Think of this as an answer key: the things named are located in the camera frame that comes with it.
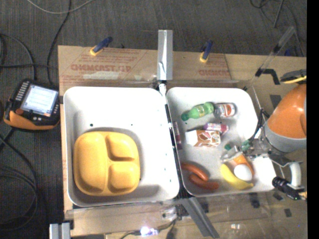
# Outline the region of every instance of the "bottle cap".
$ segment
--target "bottle cap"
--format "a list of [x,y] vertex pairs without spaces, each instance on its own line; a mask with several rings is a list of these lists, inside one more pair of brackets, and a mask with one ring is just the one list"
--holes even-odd
[[228,144],[226,144],[226,145],[224,146],[224,149],[225,149],[225,150],[230,150],[230,149],[231,149],[230,144],[229,144],[229,143],[228,143]]
[[186,121],[186,120],[189,119],[188,114],[182,114],[180,117],[181,117],[181,119],[182,119],[183,121]]

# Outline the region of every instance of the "banana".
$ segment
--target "banana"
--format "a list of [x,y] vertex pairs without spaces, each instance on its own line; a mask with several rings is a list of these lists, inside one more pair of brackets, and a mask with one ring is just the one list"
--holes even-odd
[[238,179],[228,168],[227,165],[222,164],[221,167],[221,174],[224,177],[224,179],[232,185],[234,188],[242,190],[247,188],[252,188],[254,186],[253,183],[245,182],[241,179]]

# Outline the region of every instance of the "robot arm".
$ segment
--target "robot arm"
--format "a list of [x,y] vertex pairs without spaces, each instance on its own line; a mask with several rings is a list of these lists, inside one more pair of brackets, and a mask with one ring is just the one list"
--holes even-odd
[[287,159],[285,154],[307,147],[307,84],[304,79],[303,76],[299,85],[279,102],[260,128],[259,137],[252,136],[240,147],[247,156],[267,155],[281,167],[289,166],[291,182],[275,177],[273,186],[294,200],[300,199],[300,193],[304,191],[300,162]]

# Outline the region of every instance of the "gray carpet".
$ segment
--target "gray carpet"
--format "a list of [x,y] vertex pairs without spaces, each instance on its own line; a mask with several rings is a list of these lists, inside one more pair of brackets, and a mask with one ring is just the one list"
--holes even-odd
[[[66,11],[69,6],[69,0],[32,1],[55,12]],[[71,8],[86,1],[72,0]],[[108,36],[113,38],[110,47],[156,50],[159,29],[173,30],[174,51],[199,52],[205,41],[211,39],[214,53],[268,55],[287,28],[293,26],[296,35],[283,52],[306,56],[307,0],[284,0],[274,27],[280,1],[96,0],[70,12],[54,43],[49,64],[57,68],[58,45],[91,47]],[[43,12],[27,0],[0,0],[0,11],[0,63],[46,64],[66,14]],[[12,37],[28,48],[32,60]],[[58,85],[58,71],[50,69],[49,75]],[[36,67],[36,76],[39,81],[48,82],[45,68]],[[0,68],[1,113],[18,82],[32,77],[32,67]],[[9,131],[10,127],[1,119],[1,138]],[[60,126],[37,133],[16,130],[6,142],[30,161],[43,197],[39,198],[39,208],[31,222],[22,229],[1,231],[0,238],[46,238],[47,224],[63,221]],[[0,144],[0,164],[10,165],[31,177],[21,157],[9,146]],[[32,203],[32,197],[32,190],[25,183],[0,177],[0,224],[23,215]]]

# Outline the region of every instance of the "green bottle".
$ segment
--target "green bottle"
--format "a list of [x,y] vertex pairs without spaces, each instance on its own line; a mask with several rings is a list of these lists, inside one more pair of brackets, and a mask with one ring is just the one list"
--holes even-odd
[[206,102],[203,105],[194,106],[189,112],[183,113],[181,119],[183,121],[188,120],[189,118],[198,119],[207,114],[214,112],[214,105],[210,102]]

